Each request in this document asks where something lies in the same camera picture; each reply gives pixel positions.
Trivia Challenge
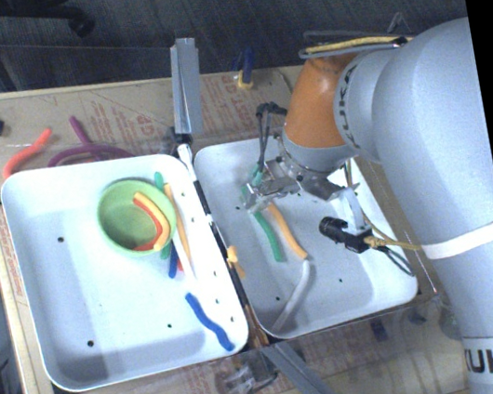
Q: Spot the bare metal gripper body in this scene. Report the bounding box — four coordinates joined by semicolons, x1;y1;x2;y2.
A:
260;145;348;212

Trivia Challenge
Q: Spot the green foam rope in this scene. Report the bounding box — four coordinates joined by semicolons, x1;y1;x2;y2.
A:
239;179;286;268

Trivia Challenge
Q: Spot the short yellow foam piece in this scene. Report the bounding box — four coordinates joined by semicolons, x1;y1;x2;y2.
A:
224;243;247;282

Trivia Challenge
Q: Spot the long orange foam stick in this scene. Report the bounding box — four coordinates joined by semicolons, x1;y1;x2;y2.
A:
162;180;194;271

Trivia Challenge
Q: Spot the white foam stick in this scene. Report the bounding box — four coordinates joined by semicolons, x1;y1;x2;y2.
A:
170;227;200;283

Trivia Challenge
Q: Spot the white plastic tray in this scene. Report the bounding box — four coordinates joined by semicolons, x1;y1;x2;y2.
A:
190;113;426;352
0;137;257;394

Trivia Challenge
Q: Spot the green bowl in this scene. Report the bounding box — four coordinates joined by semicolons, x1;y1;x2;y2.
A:
90;171;185;265

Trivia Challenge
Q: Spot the brown cardboard board red print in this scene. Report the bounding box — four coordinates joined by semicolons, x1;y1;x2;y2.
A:
0;18;472;394

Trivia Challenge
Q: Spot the curved orange foam rope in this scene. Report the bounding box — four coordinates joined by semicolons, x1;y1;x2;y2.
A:
265;197;311;267

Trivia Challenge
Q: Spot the black cylinder on white bracket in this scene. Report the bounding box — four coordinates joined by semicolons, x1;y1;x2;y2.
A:
312;182;378;261

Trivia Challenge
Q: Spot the yellow foam rope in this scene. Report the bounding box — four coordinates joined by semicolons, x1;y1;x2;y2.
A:
132;186;176;255

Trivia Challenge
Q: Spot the white foam rope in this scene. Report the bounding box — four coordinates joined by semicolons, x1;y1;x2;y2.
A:
260;258;323;335

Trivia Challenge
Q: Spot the red foam rope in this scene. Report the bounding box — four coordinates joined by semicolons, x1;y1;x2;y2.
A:
123;191;169;255

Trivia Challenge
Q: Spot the short blue foam rope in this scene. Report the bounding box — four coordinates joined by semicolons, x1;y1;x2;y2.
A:
161;240;184;281

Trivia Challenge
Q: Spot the wavy blue foam rope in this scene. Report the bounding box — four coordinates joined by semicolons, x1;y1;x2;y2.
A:
183;284;238;359

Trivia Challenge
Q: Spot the black block with thin wires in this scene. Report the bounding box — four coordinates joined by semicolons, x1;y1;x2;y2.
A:
248;350;279;383

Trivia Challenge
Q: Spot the purple foam rope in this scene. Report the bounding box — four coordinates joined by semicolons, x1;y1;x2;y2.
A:
39;106;136;173

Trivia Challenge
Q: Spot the wavy orange foam rope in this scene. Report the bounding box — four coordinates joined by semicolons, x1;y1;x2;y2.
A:
0;126;60;181

